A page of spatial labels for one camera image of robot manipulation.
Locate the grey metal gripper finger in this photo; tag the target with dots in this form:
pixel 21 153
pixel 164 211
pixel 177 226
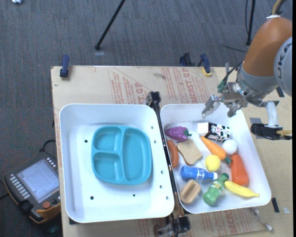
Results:
pixel 210 105
pixel 232 110

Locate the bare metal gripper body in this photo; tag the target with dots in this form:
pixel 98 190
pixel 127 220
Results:
pixel 234 95

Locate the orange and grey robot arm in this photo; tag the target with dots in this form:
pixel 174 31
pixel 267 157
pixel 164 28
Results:
pixel 265 48

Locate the black and white milk carton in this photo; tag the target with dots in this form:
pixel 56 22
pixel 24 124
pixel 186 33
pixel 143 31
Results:
pixel 218 131

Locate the white egg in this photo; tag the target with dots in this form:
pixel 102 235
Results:
pixel 230 146

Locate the white plastic tray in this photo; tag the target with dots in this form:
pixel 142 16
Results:
pixel 251 142
pixel 79 201

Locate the orange carrot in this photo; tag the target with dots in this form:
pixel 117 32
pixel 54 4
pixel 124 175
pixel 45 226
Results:
pixel 213 148

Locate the purple grapes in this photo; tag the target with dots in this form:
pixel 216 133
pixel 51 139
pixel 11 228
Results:
pixel 176 133

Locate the tan bread slice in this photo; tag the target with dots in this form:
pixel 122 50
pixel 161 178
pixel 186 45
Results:
pixel 190 152

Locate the yellow lemon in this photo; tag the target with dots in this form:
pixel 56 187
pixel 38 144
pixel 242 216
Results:
pixel 212 163

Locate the red sausage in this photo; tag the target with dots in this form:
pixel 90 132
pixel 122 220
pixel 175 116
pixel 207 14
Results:
pixel 173 154

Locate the blue bottle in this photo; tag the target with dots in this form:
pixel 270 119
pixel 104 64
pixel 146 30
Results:
pixel 192 173

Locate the yellow banana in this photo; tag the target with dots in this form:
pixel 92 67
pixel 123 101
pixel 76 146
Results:
pixel 239 189

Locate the black tripod leg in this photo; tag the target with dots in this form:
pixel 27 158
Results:
pixel 112 18
pixel 251 16

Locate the green bottle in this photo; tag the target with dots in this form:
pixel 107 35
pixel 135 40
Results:
pixel 213 191

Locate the tan hot dog bun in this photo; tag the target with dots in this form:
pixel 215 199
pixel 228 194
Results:
pixel 189 192

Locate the blue divided plate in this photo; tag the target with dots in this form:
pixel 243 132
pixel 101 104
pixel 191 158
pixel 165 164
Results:
pixel 135 154

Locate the brown cardboard board red print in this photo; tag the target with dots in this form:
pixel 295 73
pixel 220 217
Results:
pixel 93 88

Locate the black cylinder on white bracket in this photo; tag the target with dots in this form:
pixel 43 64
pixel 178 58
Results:
pixel 264 130

